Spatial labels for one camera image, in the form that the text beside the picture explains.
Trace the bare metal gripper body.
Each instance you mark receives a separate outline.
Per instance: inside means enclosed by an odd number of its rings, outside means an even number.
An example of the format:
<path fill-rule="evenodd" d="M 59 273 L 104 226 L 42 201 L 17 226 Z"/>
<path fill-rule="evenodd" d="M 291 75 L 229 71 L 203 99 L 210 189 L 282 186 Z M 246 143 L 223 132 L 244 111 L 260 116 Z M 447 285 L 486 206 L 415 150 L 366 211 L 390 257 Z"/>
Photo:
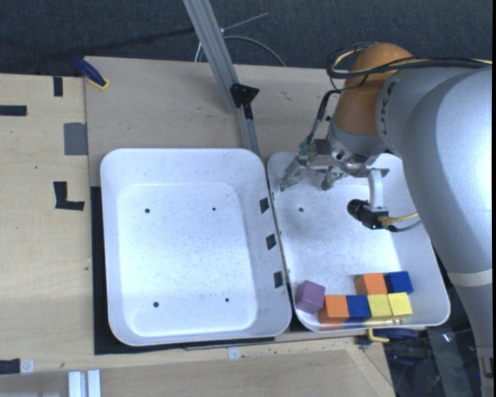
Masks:
<path fill-rule="evenodd" d="M 340 141 L 314 139 L 299 152 L 300 163 L 309 170 L 322 171 L 336 177 L 366 176 L 372 164 L 374 155 L 359 155 Z"/>

